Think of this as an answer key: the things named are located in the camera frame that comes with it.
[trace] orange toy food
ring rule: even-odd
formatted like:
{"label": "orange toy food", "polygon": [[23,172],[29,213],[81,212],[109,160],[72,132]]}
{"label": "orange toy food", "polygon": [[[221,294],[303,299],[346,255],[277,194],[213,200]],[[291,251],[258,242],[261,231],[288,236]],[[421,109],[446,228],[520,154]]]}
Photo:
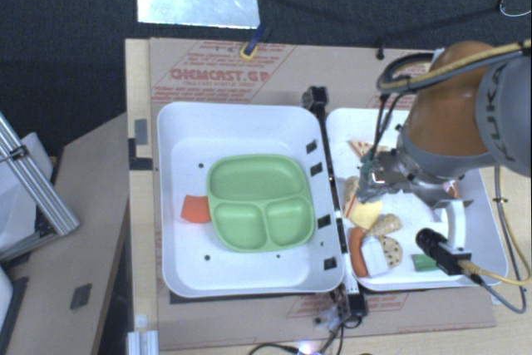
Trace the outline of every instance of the orange toy food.
{"label": "orange toy food", "polygon": [[349,253],[351,254],[352,269],[359,278],[367,277],[367,268],[362,257],[362,239],[365,236],[363,228],[353,228],[349,234]]}
{"label": "orange toy food", "polygon": [[196,197],[187,195],[181,210],[181,218],[193,224],[206,224],[210,222],[209,201],[207,196]]}

